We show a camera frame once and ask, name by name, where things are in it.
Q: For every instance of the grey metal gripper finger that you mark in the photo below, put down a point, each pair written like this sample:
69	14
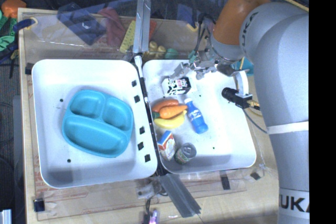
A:
201	74
180	68

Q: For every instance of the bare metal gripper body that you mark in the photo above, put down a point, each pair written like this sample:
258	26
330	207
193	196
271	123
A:
208	61

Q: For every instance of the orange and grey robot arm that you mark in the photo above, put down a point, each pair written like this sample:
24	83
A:
283	65

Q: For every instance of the green toy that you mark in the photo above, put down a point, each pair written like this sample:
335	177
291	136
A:
172	53

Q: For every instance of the black and white carton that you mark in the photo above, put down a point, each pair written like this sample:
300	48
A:
176	86

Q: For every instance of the yellow toy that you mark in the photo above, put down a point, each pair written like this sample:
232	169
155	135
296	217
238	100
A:
157	48

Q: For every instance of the orange sausage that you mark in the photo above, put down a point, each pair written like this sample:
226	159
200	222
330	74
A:
164	103

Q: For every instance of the blue bottle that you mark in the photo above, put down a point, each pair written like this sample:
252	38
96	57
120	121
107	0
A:
197	116

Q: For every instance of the orange carrot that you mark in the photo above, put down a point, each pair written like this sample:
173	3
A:
172	111

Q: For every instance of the yellow banana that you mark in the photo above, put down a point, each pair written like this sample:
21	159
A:
169	123

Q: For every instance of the yellow studded block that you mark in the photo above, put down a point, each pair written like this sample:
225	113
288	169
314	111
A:
128	36

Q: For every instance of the white plastic tray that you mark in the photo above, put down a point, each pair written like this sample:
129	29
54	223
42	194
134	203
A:
86	76
225	139

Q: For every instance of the orange and white carton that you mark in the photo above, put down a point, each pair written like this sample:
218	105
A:
166	145

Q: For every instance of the green can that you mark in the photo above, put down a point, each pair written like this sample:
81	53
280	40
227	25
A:
185	153

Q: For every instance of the blue divided plate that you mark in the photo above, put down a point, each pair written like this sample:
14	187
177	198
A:
97	128

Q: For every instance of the pale wood board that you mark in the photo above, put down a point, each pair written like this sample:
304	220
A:
225	199

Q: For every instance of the black cylinder on white bracket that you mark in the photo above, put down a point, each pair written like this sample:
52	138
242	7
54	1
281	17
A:
236	97

